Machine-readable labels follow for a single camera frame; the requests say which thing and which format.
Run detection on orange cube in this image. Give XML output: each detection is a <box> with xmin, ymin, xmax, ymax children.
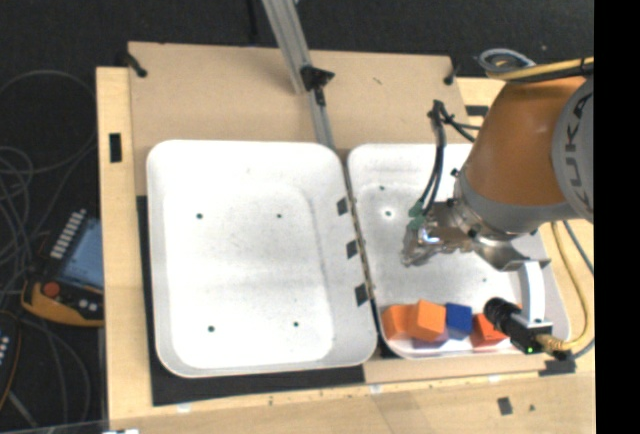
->
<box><xmin>410</xmin><ymin>299</ymin><xmax>448</xmax><ymax>343</ymax></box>
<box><xmin>381</xmin><ymin>304</ymin><xmax>419</xmax><ymax>341</ymax></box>

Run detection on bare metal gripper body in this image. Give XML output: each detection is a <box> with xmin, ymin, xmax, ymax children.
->
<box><xmin>399</xmin><ymin>199</ymin><xmax>532</xmax><ymax>271</ymax></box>

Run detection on red cube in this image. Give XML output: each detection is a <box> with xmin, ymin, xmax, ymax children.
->
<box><xmin>471</xmin><ymin>313</ymin><xmax>510</xmax><ymax>349</ymax></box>

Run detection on black cylinder on white bracket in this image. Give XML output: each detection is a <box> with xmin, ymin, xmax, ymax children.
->
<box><xmin>483</xmin><ymin>259</ymin><xmax>554</xmax><ymax>356</ymax></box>

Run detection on thin black and white rod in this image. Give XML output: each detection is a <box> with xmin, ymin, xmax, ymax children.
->
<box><xmin>343</xmin><ymin>161</ymin><xmax>377</xmax><ymax>307</ymax></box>

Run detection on white plastic tray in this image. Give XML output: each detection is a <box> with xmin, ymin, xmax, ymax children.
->
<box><xmin>145</xmin><ymin>139</ymin><xmax>379</xmax><ymax>379</ymax></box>
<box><xmin>346</xmin><ymin>143</ymin><xmax>572</xmax><ymax>361</ymax></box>

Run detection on pale wood board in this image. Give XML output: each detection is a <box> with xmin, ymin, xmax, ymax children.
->
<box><xmin>127</xmin><ymin>40</ymin><xmax>564</xmax><ymax>384</ymax></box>

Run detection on blue cube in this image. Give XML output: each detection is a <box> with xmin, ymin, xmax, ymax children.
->
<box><xmin>444</xmin><ymin>302</ymin><xmax>474</xmax><ymax>336</ymax></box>

